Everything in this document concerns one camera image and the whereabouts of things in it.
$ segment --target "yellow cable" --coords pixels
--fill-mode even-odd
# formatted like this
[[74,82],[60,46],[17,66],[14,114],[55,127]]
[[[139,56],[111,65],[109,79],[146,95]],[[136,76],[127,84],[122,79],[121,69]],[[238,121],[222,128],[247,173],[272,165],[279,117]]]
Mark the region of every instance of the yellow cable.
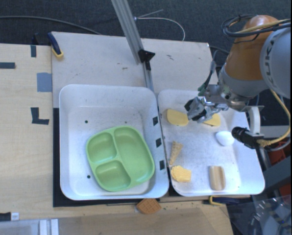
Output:
[[278,21],[274,21],[274,22],[265,23],[265,24],[262,24],[262,25],[258,25],[258,26],[255,26],[255,27],[251,27],[251,28],[247,28],[247,29],[238,31],[236,33],[246,33],[246,32],[255,31],[257,29],[272,27],[272,26],[275,26],[277,24],[281,24],[282,22],[284,22],[286,20],[288,20],[288,19],[278,20]]
[[264,139],[260,139],[257,140],[257,143],[261,146],[261,147],[265,147],[267,145],[271,145],[273,143],[277,143],[279,141],[281,141],[282,139],[286,138],[287,135],[291,132],[291,115],[290,112],[288,111],[287,107],[284,105],[284,103],[281,101],[281,99],[278,97],[277,93],[274,92],[273,90],[271,90],[273,96],[275,97],[275,99],[278,101],[278,103],[281,105],[281,107],[283,108],[283,110],[285,111],[285,113],[288,116],[289,119],[289,128],[288,130],[285,132],[285,134],[283,134],[281,137],[279,137],[278,139],[274,139],[274,140],[264,140]]

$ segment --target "white cable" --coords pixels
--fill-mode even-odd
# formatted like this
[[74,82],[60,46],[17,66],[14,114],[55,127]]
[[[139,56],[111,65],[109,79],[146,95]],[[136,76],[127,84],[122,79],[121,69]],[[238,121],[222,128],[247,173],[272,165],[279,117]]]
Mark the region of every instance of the white cable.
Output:
[[173,23],[177,24],[183,31],[183,39],[182,39],[182,41],[184,41],[184,39],[185,39],[185,30],[184,30],[184,28],[182,27],[182,25],[180,25],[178,22],[176,22],[176,21],[174,21],[172,19],[169,19],[169,18],[141,18],[141,17],[136,18],[136,19],[137,20],[140,20],[140,19],[146,19],[146,20],[159,19],[159,20],[166,20],[166,21],[173,22]]

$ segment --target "green divided plate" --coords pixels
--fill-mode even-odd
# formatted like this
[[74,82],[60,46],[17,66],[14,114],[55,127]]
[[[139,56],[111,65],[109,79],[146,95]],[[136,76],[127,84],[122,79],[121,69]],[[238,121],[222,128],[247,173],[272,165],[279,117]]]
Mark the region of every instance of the green divided plate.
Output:
[[86,154],[98,184],[107,191],[132,188],[155,172],[143,136],[131,126],[117,126],[91,136]]

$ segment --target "white egg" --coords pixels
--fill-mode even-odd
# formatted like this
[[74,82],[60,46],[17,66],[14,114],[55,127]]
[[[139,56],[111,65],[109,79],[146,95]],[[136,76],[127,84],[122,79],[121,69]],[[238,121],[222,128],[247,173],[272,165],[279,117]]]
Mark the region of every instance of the white egg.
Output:
[[216,133],[216,139],[223,146],[232,145],[234,143],[234,137],[232,137],[229,131],[219,131]]

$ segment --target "white tray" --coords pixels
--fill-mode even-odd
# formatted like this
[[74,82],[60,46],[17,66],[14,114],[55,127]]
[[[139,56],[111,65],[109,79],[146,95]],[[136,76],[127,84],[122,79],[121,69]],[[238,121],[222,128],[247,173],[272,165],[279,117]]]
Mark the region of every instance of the white tray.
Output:
[[[144,87],[67,85],[59,94],[60,187],[72,200],[159,198],[169,188],[157,101]],[[86,157],[86,141],[105,129],[130,125],[144,137],[155,162],[152,178],[119,192],[102,189]]]
[[[236,126],[249,128],[245,113],[232,109],[220,112],[221,126],[218,127],[195,121],[190,121],[186,126],[175,126],[167,121],[167,109],[186,113],[184,105],[197,94],[197,91],[164,90],[158,95],[167,158],[170,157],[172,142],[180,142],[183,149],[172,166],[181,165],[192,170],[189,183],[179,183],[171,179],[174,189],[182,196],[261,193],[265,181],[256,151],[237,140],[231,146],[222,146],[215,138],[218,131],[231,131]],[[212,165],[224,168],[224,190],[215,191],[210,187],[209,167]]]

